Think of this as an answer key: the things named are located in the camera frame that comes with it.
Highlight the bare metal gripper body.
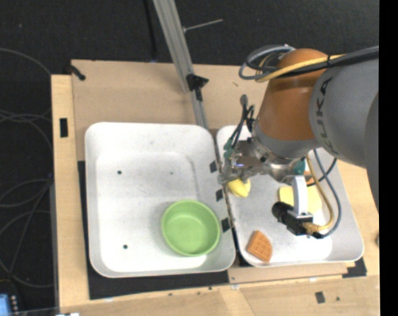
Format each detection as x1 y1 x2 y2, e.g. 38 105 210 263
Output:
225 139 305 182

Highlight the orange waffle biscuit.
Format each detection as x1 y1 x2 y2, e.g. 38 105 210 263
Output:
246 230 274 263

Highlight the green bowl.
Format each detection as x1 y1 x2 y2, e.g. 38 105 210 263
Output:
161 199 221 257

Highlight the yellow banana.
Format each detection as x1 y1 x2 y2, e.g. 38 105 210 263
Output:
227 177 252 199

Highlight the white plastic tray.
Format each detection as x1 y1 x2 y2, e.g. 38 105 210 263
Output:
84 121 236 278
216 124 365 269

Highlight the black cylinder on white bracket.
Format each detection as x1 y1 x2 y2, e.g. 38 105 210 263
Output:
271 175 314 236

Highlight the pale yellow flat slice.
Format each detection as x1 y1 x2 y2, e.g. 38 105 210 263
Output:
277 185 323 212

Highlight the brown cardboard board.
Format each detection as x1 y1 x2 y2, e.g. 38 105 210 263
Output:
70 59 357 284

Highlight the thin black and white rod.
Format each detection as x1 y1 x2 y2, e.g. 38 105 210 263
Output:
212 132 236 232

